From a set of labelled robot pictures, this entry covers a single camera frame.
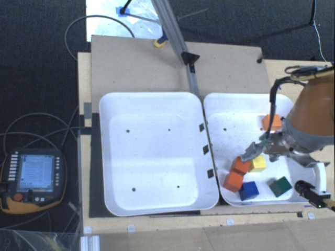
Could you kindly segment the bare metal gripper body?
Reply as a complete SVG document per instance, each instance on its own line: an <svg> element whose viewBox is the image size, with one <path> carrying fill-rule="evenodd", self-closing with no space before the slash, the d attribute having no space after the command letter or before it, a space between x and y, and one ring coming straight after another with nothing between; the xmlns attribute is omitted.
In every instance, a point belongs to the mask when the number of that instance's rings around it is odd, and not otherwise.
<svg viewBox="0 0 335 251"><path fill-rule="evenodd" d="M270 134L268 141L263 149L263 153L280 154L280 156L294 157L296 142L293 138L284 132Z"/></svg>

